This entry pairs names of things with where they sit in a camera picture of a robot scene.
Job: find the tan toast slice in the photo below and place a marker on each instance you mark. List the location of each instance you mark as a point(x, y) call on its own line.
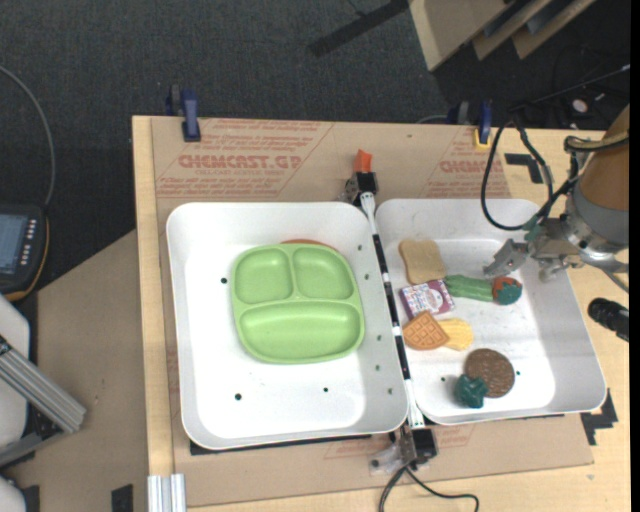
point(421, 261)

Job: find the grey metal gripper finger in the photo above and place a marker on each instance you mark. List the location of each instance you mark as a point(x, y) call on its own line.
point(506, 258)
point(550, 270)

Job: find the green divided plate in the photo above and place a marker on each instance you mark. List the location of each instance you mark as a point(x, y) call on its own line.
point(300, 325)

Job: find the orange toy waffle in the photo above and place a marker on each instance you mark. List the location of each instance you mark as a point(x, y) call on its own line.
point(424, 331)

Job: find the green toy broccoli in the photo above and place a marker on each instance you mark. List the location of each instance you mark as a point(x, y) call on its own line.
point(470, 392)

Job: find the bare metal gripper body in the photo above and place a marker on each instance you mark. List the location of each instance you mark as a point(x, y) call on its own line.
point(560, 245)

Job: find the brown round biscuit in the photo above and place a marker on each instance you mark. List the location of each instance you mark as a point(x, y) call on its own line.
point(492, 371)

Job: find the thin black and white rod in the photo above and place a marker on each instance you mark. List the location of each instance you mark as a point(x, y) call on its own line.
point(395, 315)

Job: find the pink and white carton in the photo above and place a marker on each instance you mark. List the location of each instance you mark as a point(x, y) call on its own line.
point(426, 298)

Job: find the yellow toy fries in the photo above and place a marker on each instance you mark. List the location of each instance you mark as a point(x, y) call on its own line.
point(461, 334)

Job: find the black cylinder on white bracket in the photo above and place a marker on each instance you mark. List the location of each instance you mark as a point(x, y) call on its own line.
point(607, 314)

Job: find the brown cardboard board, red print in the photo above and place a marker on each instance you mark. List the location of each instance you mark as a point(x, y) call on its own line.
point(260, 160)

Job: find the green toy cucumber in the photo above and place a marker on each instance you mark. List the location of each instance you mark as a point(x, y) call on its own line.
point(467, 287)

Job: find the white plastic tray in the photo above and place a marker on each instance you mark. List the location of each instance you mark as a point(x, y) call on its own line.
point(280, 410)
point(535, 360)

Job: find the red toy strawberry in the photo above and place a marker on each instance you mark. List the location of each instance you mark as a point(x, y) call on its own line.
point(507, 291)

